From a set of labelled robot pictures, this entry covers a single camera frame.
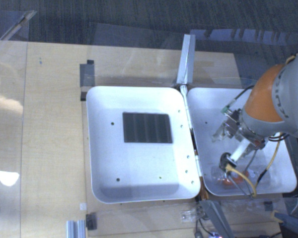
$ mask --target yellow cable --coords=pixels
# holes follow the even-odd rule
[[[285,62],[285,64],[290,63],[290,62],[291,62],[292,60],[294,60],[295,58],[296,58],[296,56],[294,56],[294,55],[288,57],[287,60],[286,60],[286,62]]]
[[[274,154],[273,154],[273,157],[272,157],[272,159],[270,160],[270,162],[268,163],[267,168],[265,169],[265,171],[267,171],[267,170],[270,168],[270,166],[272,165],[272,163],[274,162],[275,157],[276,157],[277,152],[278,152],[279,145],[280,145],[280,141],[277,142],[277,145],[276,145],[276,148],[275,148],[275,152],[274,152]]]
[[[227,164],[225,169],[227,171],[230,172],[234,172],[236,174],[238,174],[240,177],[242,177],[245,181],[247,181],[247,183],[252,187],[253,189],[253,194],[252,196],[255,197],[257,195],[257,191],[256,191],[256,187],[254,186],[254,184],[246,177],[246,175],[242,174],[240,171],[236,170],[235,168],[233,168],[230,164]]]

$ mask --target wire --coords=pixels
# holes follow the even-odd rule
[[[197,220],[197,221],[195,222],[195,232],[198,231],[198,221],[199,221],[199,220]]]
[[[278,233],[276,233],[276,234],[274,234],[274,235],[272,235],[272,236],[269,236],[269,238],[274,238],[274,237],[276,237],[276,236],[278,236],[278,235],[281,235],[282,234],[282,232],[278,232]]]
[[[235,185],[236,188],[238,188],[240,191],[242,191],[245,196],[248,196],[247,193],[234,181],[234,179],[231,177],[231,175],[228,175],[227,178],[230,180],[231,183],[233,183]]]
[[[203,229],[205,232],[207,232],[209,235],[213,236],[213,233],[211,233],[210,231],[207,231],[207,230],[203,227],[203,224],[202,224],[201,219],[198,219],[198,220],[199,220],[199,222],[200,222],[200,225],[201,225],[202,229]]]
[[[276,148],[275,148],[275,152],[273,154],[273,157],[272,159],[270,160],[270,162],[268,163],[267,167],[265,168],[265,170],[259,175],[258,179],[257,179],[257,182],[255,184],[255,188],[257,188],[257,185],[258,183],[260,182],[260,180],[263,178],[263,176],[266,174],[266,172],[268,171],[268,169],[270,168],[270,166],[272,165],[272,163],[274,162],[274,159],[277,155],[277,152],[278,152],[278,148],[279,148],[279,145],[280,145],[280,141],[277,142],[277,145],[276,145]]]
[[[256,186],[254,186],[254,184],[246,177],[246,175],[242,174],[240,171],[236,170],[235,168],[233,168],[230,164],[227,164],[225,169],[227,171],[230,171],[230,172],[234,172],[236,174],[238,174],[240,177],[242,177],[245,181],[248,182],[248,184],[252,187],[253,189],[253,194],[252,196],[255,197],[257,195],[257,192],[256,192]]]
[[[239,97],[241,97],[247,90],[253,88],[254,85],[250,85],[250,86],[247,86],[243,91],[241,91],[241,93],[239,95],[237,95],[234,99],[237,100]]]
[[[271,136],[271,137],[269,137],[269,138],[271,138],[271,139],[274,139],[274,138],[281,138],[282,136],[285,136],[286,135],[286,133],[282,133],[282,134],[279,134],[279,136]]]
[[[241,97],[247,90],[253,88],[254,85],[247,86],[243,91],[241,91],[234,99],[232,99],[222,110],[221,113],[225,114],[228,109],[236,102],[236,100]]]
[[[272,139],[272,138],[268,138],[269,141],[272,141],[272,142],[279,142],[279,141],[283,141],[285,140],[286,138],[289,137],[289,134],[286,134],[285,136],[283,137],[279,137],[279,138],[276,138],[276,139]]]
[[[290,63],[290,62],[293,61],[295,58],[296,58],[295,55],[292,55],[292,56],[288,57],[287,60],[286,60],[286,62],[285,62],[285,64]]]
[[[245,174],[246,171],[248,170],[249,166],[252,164],[252,162],[253,162],[253,160],[254,160],[254,158],[255,158],[255,156],[256,156],[256,153],[257,153],[257,150],[254,151],[253,157],[252,157],[251,160],[248,162],[248,164],[247,164],[247,166],[246,166],[246,168],[245,168],[245,170],[244,170],[244,172],[243,172],[244,174]]]

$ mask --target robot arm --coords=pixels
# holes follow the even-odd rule
[[[264,148],[277,132],[298,137],[298,55],[290,63],[265,72],[241,110],[231,111],[230,104],[223,109],[227,119],[213,135],[213,141],[226,136],[240,141],[228,157],[233,164],[241,156]]]

